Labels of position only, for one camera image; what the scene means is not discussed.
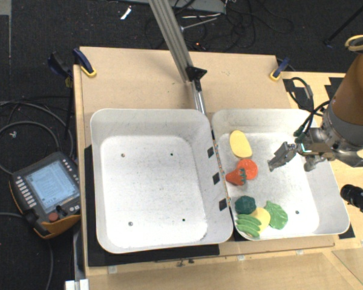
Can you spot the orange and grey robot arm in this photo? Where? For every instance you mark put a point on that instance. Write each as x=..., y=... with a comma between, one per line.
x=352, y=101

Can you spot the yellow toy lemon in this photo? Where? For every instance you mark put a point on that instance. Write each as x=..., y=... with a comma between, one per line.
x=263, y=217

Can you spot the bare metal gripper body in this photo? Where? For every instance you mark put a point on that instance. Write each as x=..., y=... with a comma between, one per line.
x=317, y=143

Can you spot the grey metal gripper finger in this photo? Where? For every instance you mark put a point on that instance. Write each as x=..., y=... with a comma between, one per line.
x=311, y=163
x=282, y=156

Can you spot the black cylinder on white bracket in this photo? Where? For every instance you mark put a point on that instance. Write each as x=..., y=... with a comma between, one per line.
x=352, y=194

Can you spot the pale wood board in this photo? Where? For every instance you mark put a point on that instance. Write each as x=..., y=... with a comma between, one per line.
x=145, y=83

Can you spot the orange round toy slice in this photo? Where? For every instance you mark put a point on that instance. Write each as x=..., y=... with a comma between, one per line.
x=250, y=168

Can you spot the red toy strawberry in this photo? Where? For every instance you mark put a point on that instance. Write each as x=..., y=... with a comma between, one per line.
x=234, y=177

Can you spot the white plastic tray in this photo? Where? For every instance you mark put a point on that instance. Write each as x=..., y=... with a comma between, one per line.
x=290, y=186
x=157, y=189

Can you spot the pale yellow oval toy slice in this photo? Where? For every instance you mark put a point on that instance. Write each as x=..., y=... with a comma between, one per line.
x=240, y=145

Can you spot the green toy pea pods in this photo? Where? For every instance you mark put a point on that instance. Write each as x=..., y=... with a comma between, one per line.
x=248, y=224

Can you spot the green toy lettuce leaf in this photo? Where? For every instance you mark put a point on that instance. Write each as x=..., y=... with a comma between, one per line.
x=277, y=216

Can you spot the dark green toy broccoli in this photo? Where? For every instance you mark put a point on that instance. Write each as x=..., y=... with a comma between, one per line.
x=245, y=204

